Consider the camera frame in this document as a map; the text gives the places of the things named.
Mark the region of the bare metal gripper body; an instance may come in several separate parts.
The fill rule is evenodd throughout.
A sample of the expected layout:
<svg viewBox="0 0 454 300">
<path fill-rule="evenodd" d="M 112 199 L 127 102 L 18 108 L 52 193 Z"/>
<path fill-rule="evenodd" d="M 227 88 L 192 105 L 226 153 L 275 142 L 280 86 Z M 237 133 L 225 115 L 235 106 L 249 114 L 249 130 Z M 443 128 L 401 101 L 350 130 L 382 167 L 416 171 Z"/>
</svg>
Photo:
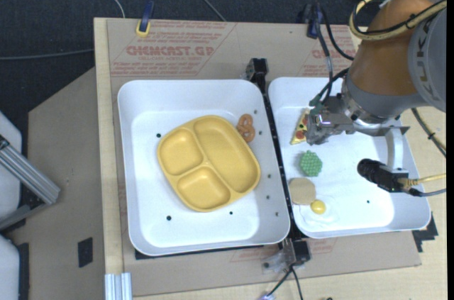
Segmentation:
<svg viewBox="0 0 454 300">
<path fill-rule="evenodd" d="M 328 96 L 322 99 L 315 96 L 310 102 L 307 124 L 312 121 L 322 130 L 330 130 L 333 135 L 364 133 L 376 136 L 387 121 L 387 105 L 375 95 L 365 96 L 361 104 L 349 95 Z"/>
</svg>

